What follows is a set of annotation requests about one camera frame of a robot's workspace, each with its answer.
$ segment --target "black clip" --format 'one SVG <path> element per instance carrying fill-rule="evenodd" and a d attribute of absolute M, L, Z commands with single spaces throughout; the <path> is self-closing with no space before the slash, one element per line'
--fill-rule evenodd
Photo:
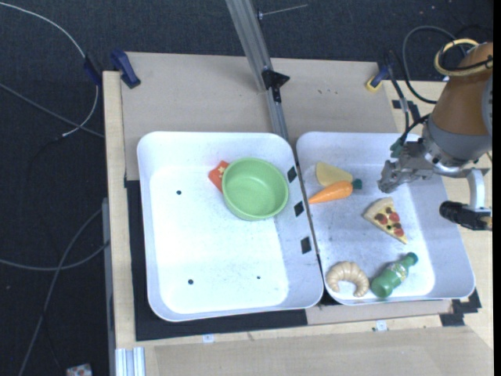
<path fill-rule="evenodd" d="M 264 70 L 261 73 L 261 76 L 263 77 L 263 81 L 265 82 L 265 87 L 267 89 L 272 88 L 273 100 L 275 100 L 277 103 L 282 103 L 282 98 L 280 97 L 280 87 L 282 87 L 283 84 L 289 81 L 290 77 L 268 69 Z"/>
<path fill-rule="evenodd" d="M 110 54 L 111 63 L 115 69 L 122 71 L 121 79 L 129 88 L 135 88 L 141 83 L 132 70 L 131 62 L 123 50 L 115 49 Z"/>

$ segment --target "green bottle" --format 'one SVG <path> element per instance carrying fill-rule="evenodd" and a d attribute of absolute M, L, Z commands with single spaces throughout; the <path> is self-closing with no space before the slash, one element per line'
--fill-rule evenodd
<path fill-rule="evenodd" d="M 417 263 L 417 255 L 409 252 L 402 260 L 388 265 L 383 272 L 370 284 L 372 292 L 386 298 L 398 287 L 409 275 L 409 267 Z"/>

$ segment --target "tray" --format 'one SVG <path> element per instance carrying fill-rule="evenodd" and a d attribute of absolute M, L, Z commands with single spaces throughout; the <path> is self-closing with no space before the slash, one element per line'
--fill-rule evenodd
<path fill-rule="evenodd" d="M 326 291 L 345 305 L 423 299 L 464 298 L 474 290 L 474 274 L 457 225 L 443 219 L 438 208 L 447 201 L 442 178 L 415 181 L 400 186 L 392 197 L 409 238 L 402 244 L 367 222 L 362 213 L 376 199 L 389 146 L 400 134 L 309 132 L 297 141 L 297 157 L 308 197 L 321 190 L 315 176 L 318 161 L 343 168 L 362 180 L 362 189 L 343 200 L 309 205 L 324 276 L 337 262 L 357 262 L 372 280 L 389 262 L 408 251 L 419 262 L 411 267 L 408 279 L 386 299 L 369 291 L 353 296 L 354 285 L 340 282 L 340 292 Z"/>
<path fill-rule="evenodd" d="M 268 133 L 151 132 L 137 148 L 146 287 L 162 319 L 304 309 L 323 279 L 292 149 Z M 208 178 L 219 161 L 258 157 L 287 178 L 289 200 L 275 218 L 231 214 Z"/>

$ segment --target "carrot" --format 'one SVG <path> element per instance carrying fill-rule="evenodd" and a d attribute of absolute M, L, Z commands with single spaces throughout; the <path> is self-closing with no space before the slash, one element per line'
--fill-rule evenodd
<path fill-rule="evenodd" d="M 353 185 L 346 180 L 337 181 L 330 184 L 320 192 L 316 193 L 308 199 L 309 204 L 318 204 L 321 202 L 334 201 L 336 199 L 343 199 L 349 197 L 353 192 Z"/>

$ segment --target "bowl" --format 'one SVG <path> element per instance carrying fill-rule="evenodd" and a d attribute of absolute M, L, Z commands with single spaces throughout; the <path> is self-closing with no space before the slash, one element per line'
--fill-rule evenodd
<path fill-rule="evenodd" d="M 273 164 L 255 157 L 233 161 L 222 176 L 228 209 L 243 220 L 262 220 L 280 213 L 289 198 L 285 177 Z"/>

